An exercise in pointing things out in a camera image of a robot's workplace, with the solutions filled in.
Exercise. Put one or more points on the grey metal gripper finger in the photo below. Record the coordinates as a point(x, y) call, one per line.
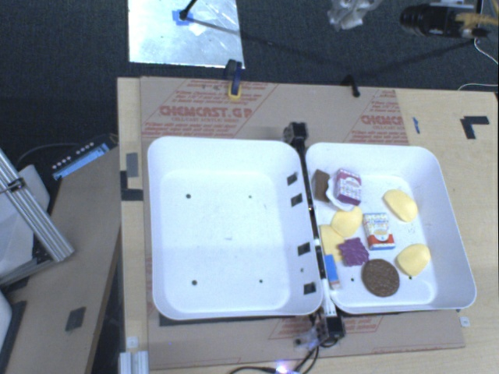
point(337, 12)
point(360, 8)

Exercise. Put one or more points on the brown cardboard board red print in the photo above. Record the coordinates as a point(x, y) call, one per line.
point(253, 107)

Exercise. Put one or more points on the brown chocolate piece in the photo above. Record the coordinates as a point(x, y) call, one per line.
point(320, 183)

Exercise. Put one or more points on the pink and purple carton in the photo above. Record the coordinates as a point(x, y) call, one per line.
point(348, 187)

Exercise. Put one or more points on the small white scalloped cup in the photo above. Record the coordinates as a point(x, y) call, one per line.
point(331, 197)

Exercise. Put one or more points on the thin black and white rod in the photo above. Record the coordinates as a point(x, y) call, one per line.
point(310, 205)

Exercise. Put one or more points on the white plastic tray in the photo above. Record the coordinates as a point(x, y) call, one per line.
point(226, 228)
point(429, 193)

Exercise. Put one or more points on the yellow potato chip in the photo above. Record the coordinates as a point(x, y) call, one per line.
point(329, 242)
point(401, 205)
point(346, 221)
point(413, 259)

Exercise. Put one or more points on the orange and white carton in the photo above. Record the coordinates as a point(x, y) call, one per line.
point(379, 231)

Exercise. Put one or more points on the purple square biscuit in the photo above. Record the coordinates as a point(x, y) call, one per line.
point(353, 252)

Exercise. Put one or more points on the blue and white packet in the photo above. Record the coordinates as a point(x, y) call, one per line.
point(331, 269)

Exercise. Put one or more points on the brown round biscuit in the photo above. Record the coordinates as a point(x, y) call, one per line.
point(380, 278)

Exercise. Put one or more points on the black cylinder on white bracket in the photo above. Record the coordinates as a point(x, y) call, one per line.
point(432, 20)

